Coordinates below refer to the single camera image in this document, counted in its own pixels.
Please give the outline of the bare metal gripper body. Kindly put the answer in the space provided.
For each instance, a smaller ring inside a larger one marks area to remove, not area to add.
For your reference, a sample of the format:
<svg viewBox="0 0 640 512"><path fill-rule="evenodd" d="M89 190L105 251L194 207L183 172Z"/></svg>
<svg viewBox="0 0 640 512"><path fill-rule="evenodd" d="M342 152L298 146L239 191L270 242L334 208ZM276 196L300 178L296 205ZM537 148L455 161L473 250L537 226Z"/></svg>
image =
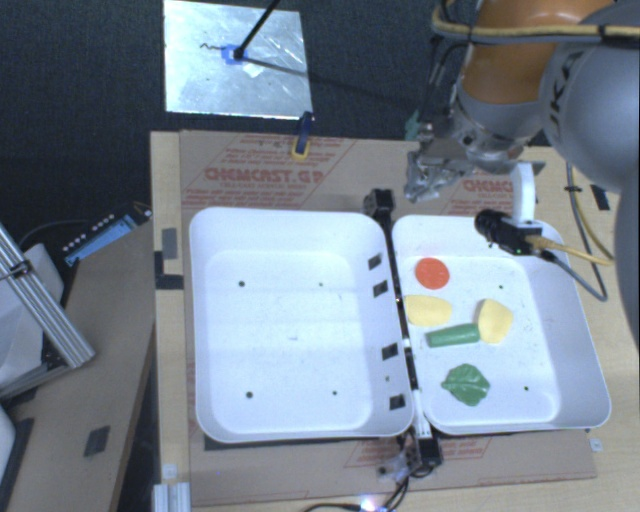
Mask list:
<svg viewBox="0 0 640 512"><path fill-rule="evenodd" d="M425 170L470 172L480 169L490 174L508 174L518 163L525 146L525 138L505 137L469 120L439 116L419 124L419 150L415 157ZM431 149L437 141L454 141L462 156L444 156Z"/></svg>

